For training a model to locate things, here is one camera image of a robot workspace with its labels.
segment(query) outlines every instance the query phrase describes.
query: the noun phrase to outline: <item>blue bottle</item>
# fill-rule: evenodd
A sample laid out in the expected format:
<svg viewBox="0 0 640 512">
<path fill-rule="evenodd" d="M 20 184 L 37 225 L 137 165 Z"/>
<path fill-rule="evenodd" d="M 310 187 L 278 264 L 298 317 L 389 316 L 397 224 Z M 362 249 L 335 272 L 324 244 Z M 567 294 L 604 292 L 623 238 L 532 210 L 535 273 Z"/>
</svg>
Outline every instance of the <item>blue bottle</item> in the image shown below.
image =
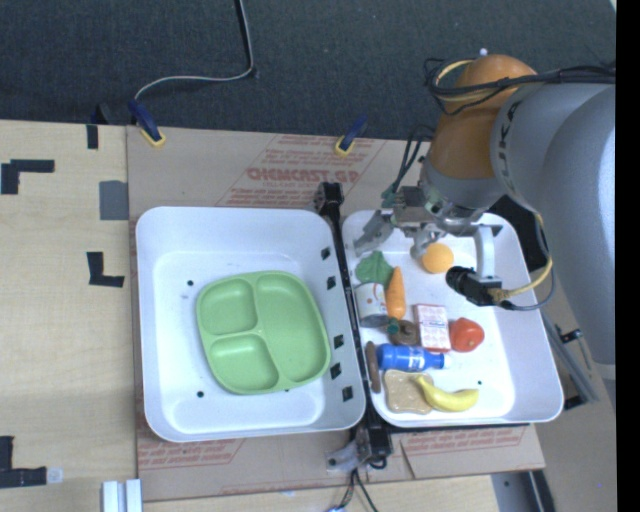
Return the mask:
<svg viewBox="0 0 640 512">
<path fill-rule="evenodd" d="M 429 368 L 442 369 L 449 366 L 449 358 L 445 354 L 432 354 L 427 349 L 416 346 L 383 343 L 378 345 L 376 356 L 381 370 L 423 372 Z"/>
</svg>

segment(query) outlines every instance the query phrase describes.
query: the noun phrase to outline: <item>green plate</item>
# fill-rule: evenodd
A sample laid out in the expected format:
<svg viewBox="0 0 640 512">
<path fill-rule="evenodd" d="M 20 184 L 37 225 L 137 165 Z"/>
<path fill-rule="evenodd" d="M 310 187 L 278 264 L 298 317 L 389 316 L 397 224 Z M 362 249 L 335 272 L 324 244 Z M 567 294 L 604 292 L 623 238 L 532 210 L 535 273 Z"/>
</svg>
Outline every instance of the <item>green plate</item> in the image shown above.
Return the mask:
<svg viewBox="0 0 640 512">
<path fill-rule="evenodd" d="M 196 303 L 214 377 L 228 391 L 256 394 L 302 386 L 329 367 L 320 311 L 288 272 L 239 274 L 205 286 Z"/>
</svg>

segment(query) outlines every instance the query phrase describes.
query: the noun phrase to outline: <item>small box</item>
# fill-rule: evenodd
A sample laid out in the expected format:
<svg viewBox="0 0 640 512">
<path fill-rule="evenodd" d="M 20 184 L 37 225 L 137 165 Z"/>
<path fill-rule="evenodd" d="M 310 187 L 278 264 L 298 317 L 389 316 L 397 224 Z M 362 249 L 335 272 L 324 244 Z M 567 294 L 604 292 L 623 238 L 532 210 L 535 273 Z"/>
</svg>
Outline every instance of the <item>small box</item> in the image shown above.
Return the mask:
<svg viewBox="0 0 640 512">
<path fill-rule="evenodd" d="M 429 352 L 449 352 L 449 321 L 444 306 L 433 304 L 416 304 L 413 316 L 419 328 L 421 345 Z"/>
</svg>

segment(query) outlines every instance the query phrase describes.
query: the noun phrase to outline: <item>carrot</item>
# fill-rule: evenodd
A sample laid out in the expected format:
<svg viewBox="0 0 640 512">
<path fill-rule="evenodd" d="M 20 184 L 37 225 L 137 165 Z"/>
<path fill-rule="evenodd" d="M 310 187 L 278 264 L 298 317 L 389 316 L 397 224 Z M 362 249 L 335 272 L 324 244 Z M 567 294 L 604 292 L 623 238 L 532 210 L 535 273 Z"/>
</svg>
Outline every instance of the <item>carrot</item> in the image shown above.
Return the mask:
<svg viewBox="0 0 640 512">
<path fill-rule="evenodd" d="M 387 314 L 389 317 L 401 320 L 407 311 L 407 303 L 404 296 L 404 280 L 400 267 L 393 269 L 384 298 L 387 302 Z"/>
</svg>

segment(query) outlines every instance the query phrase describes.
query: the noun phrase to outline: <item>banana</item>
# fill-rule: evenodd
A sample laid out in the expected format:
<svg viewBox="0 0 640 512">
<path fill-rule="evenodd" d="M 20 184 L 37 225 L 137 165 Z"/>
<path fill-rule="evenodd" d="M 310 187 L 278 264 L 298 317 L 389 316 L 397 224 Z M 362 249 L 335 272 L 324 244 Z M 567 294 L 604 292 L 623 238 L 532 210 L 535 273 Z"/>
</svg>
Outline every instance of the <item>banana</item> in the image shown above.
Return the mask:
<svg viewBox="0 0 640 512">
<path fill-rule="evenodd" d="M 422 388 L 424 399 L 438 411 L 462 412 L 471 409 L 480 396 L 478 389 L 461 389 L 449 393 L 431 384 L 424 375 L 417 375 L 414 380 Z"/>
</svg>

